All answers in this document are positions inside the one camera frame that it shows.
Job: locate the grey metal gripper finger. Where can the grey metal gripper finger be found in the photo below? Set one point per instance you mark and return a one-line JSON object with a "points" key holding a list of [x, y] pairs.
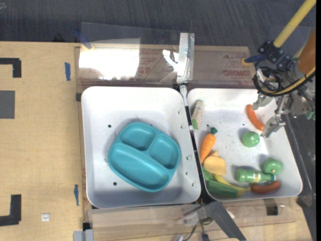
{"points": [[260, 101], [272, 126]]}

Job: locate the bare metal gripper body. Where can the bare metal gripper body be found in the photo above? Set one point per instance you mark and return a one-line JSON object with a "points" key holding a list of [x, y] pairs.
{"points": [[296, 104]]}

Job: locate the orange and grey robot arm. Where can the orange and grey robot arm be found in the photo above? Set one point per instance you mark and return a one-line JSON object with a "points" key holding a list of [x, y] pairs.
{"points": [[307, 54]]}

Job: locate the orange sausage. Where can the orange sausage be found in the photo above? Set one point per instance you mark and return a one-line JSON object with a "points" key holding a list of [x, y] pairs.
{"points": [[265, 187], [253, 118]]}

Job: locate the green apple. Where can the green apple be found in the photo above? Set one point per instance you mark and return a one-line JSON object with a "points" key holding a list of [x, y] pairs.
{"points": [[250, 139], [271, 165]]}

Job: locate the white plastic tray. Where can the white plastic tray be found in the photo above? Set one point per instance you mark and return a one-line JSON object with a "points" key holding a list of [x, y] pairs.
{"points": [[225, 109], [100, 114]]}

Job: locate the green bottle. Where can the green bottle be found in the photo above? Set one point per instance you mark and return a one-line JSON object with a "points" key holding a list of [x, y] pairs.
{"points": [[248, 176]]}

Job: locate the white corn cob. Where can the white corn cob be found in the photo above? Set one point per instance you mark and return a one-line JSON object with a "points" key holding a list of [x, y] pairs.
{"points": [[198, 113]]}

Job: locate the orange carrot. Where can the orange carrot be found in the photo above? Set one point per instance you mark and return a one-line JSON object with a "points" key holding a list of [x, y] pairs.
{"points": [[207, 144]]}

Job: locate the yellow bread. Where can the yellow bread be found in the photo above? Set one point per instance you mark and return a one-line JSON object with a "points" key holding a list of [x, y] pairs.
{"points": [[215, 165]]}

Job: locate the yellow banana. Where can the yellow banana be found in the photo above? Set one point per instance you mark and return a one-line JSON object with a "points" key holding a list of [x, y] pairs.
{"points": [[225, 182]]}

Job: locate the light green ribbed vegetable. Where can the light green ribbed vegetable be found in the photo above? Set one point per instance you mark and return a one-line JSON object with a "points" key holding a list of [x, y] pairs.
{"points": [[207, 174]]}

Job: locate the dark green cucumber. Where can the dark green cucumber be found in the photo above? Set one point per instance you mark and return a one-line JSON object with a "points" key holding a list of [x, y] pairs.
{"points": [[220, 189]]}

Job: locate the blue divided plate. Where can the blue divided plate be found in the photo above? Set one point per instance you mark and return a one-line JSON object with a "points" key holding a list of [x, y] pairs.
{"points": [[140, 164]]}

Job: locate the small white square block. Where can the small white square block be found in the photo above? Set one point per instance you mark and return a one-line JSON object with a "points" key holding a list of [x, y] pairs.
{"points": [[45, 217]]}

